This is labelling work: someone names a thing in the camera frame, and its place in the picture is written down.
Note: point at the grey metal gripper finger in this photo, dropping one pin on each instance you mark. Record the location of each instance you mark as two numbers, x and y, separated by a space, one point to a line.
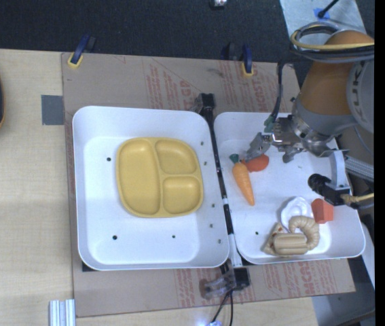
292 153
259 145

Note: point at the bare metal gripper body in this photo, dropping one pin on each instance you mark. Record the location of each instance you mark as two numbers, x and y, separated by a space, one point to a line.
289 131

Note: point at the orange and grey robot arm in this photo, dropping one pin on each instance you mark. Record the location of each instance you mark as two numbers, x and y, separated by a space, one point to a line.
326 87

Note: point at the red-orange toy tomato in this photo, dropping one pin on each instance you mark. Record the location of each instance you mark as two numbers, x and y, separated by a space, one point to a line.
258 164

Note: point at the white plastic tray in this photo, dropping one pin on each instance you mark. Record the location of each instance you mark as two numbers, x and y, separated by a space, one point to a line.
104 222
280 182

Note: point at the orange carrot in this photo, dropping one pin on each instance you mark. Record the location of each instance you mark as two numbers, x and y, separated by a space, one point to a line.
243 182

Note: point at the white fried egg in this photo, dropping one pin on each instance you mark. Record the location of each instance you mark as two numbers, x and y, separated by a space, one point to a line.
294 207

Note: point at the red-orange block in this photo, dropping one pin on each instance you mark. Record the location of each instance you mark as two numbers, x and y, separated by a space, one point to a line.
323 212

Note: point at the thin black and white rod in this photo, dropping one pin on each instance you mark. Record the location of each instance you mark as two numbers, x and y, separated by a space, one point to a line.
226 212

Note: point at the tan croissant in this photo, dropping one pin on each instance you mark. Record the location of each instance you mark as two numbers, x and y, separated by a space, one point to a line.
311 229

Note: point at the tan sausage bun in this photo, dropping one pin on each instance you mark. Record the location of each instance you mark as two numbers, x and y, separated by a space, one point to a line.
290 244

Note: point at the pizza slice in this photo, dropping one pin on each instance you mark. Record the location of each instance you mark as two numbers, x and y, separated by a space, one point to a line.
270 244

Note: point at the yellow divided plate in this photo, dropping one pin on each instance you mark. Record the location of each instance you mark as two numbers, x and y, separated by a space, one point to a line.
138 175

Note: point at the small can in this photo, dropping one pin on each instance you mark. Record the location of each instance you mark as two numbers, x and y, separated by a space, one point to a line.
218 1

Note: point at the brown cardboard board red print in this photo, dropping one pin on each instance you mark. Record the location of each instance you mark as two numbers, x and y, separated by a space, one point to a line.
117 80

